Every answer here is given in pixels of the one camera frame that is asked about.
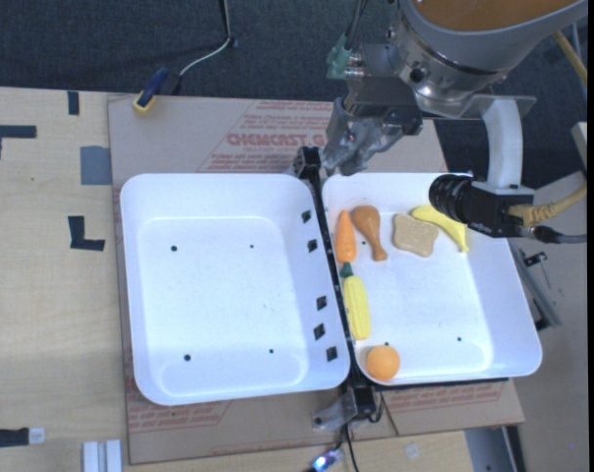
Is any black block with thin wires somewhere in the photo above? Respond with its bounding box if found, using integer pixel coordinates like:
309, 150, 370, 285
295, 146, 324, 180
349, 382, 378, 421

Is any black cylinder on white bracket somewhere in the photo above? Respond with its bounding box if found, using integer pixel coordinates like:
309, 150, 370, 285
428, 93, 538, 240

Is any thin black rod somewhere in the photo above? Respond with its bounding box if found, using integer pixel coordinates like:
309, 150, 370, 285
312, 174, 361, 387

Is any beige bread slice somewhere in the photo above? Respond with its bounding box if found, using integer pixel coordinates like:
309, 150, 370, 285
390, 211, 441, 259

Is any yellow corn cob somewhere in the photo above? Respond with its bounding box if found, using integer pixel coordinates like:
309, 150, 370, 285
338, 262, 373, 341

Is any white plastic tray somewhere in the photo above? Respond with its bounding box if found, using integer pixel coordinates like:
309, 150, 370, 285
321, 170, 545, 387
119, 171, 352, 407

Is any orange fruit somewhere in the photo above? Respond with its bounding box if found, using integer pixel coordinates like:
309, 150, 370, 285
365, 343, 402, 383

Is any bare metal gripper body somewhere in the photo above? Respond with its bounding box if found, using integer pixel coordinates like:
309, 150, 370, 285
344, 21, 505, 138

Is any brown chicken drumstick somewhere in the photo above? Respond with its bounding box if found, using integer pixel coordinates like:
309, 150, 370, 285
350, 205, 389, 264

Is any orange carrot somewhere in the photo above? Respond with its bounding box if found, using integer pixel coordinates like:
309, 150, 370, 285
334, 208, 359, 266

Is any brown cardboard board, red print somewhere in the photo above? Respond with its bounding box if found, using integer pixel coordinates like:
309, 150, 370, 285
106, 94, 527, 466

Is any yellow banana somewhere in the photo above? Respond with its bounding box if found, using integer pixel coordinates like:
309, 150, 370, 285
409, 204, 471, 255

